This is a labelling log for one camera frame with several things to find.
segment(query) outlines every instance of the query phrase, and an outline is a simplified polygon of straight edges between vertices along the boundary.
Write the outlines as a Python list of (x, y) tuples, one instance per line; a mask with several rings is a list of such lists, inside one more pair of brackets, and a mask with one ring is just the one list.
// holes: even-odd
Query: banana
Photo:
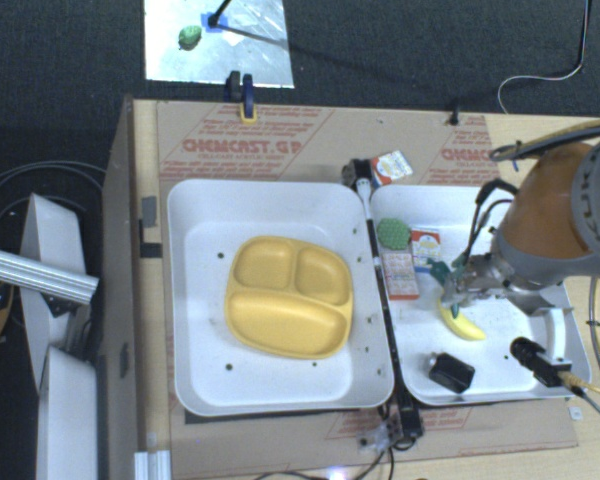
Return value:
[(474, 324), (466, 316), (460, 313), (456, 318), (453, 318), (451, 308), (445, 308), (438, 299), (438, 309), (442, 313), (442, 319), (447, 327), (451, 329), (454, 334), (464, 340), (478, 341), (484, 340), (487, 335), (480, 327)]

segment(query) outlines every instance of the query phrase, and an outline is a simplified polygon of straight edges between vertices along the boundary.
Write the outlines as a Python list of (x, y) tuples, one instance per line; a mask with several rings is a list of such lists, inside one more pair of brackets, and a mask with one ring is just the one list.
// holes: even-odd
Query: yellow divided plate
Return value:
[(322, 359), (351, 329), (351, 274), (337, 254), (291, 238), (261, 236), (236, 254), (224, 303), (231, 332), (273, 354)]

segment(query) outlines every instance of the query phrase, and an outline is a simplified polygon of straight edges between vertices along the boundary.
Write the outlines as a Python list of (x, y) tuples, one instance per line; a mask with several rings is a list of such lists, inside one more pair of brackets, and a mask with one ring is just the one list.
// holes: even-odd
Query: green ball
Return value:
[(376, 228), (378, 241), (387, 249), (400, 251), (411, 240), (411, 229), (400, 219), (382, 219)]
[(197, 25), (189, 25), (180, 31), (178, 44), (183, 50), (193, 50), (202, 39), (202, 28)]

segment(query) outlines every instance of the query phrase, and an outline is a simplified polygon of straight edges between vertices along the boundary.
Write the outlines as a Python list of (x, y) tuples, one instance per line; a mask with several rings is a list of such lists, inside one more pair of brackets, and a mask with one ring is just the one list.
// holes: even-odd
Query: dark floor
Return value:
[[(258, 90), (259, 101), (448, 109), (459, 100), (462, 109), (480, 112), (499, 112), (496, 91), (511, 75), (572, 69), (584, 5), (584, 0), (283, 1), (296, 89)], [(143, 49), (143, 0), (0, 0), (0, 172), (50, 159), (105, 167), (125, 93), (221, 99), (218, 87), (147, 82)], [(593, 2), (581, 72), (560, 83), (513, 83), (504, 98), (513, 113), (600, 116), (600, 0)], [(9, 187), (1, 204), (29, 190), (59, 191), (89, 209), (96, 206), (79, 181), (57, 173)], [(0, 227), (6, 249), (19, 245), (21, 216), (22, 207)], [(85, 247), (97, 250), (94, 220), (85, 219)], [(5, 337), (0, 480), (28, 480), (35, 470), (37, 401), (25, 336), (15, 321)]]

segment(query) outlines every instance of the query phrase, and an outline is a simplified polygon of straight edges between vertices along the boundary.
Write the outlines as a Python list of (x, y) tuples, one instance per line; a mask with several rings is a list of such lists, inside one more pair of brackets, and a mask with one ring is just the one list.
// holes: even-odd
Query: white tray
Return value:
[[(323, 183), (187, 180), (167, 201), (175, 387), (203, 416), (381, 405), (393, 372), (360, 200)], [(339, 254), (354, 286), (351, 334), (322, 360), (279, 357), (229, 331), (224, 295), (240, 245), (260, 235), (295, 238)]]
[[(371, 209), (376, 224), (382, 218), (399, 218), (412, 228), (435, 229), (440, 233), (442, 259), (450, 264), (466, 247), (475, 208), (477, 188), (389, 185), (374, 193)], [(495, 192), (484, 208), (496, 199), (510, 197)], [(489, 225), (502, 220), (507, 205), (498, 205)], [(492, 235), (483, 230), (474, 254), (489, 250)], [(511, 356), (509, 346), (525, 336), (547, 349), (553, 357), (573, 362), (573, 372), (584, 379), (591, 370), (578, 333), (566, 291), (552, 288), (551, 300), (563, 309), (528, 317), (507, 300), (490, 299), (463, 309), (487, 334), (484, 341), (466, 341), (444, 324), (436, 300), (440, 285), (428, 273), (416, 273), (420, 298), (415, 301), (390, 301), (402, 375), (409, 391), (429, 405), (452, 405), (532, 398), (572, 396), (564, 388), (547, 388), (533, 378)], [(471, 387), (457, 395), (428, 377), (432, 353), (447, 352), (475, 368)]]

